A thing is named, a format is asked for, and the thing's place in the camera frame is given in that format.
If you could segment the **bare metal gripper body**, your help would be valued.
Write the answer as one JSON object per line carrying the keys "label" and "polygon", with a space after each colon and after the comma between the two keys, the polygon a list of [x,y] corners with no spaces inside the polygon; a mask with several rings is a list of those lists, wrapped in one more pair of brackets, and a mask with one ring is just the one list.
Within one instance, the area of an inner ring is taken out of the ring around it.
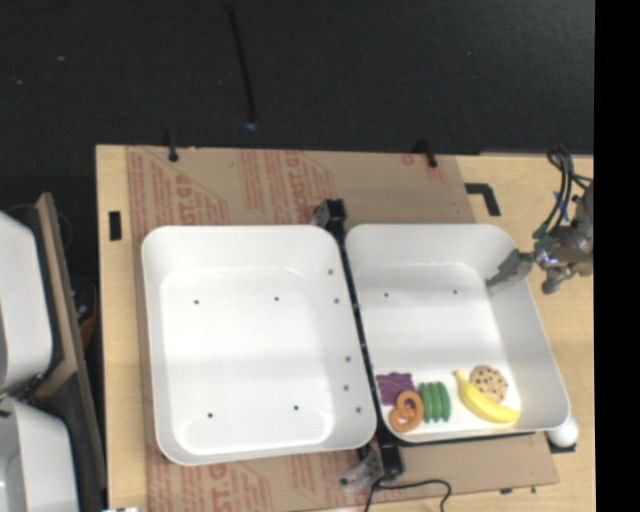
{"label": "bare metal gripper body", "polygon": [[593,273],[593,185],[577,201],[574,217],[552,237],[549,261],[562,275],[581,277]]}

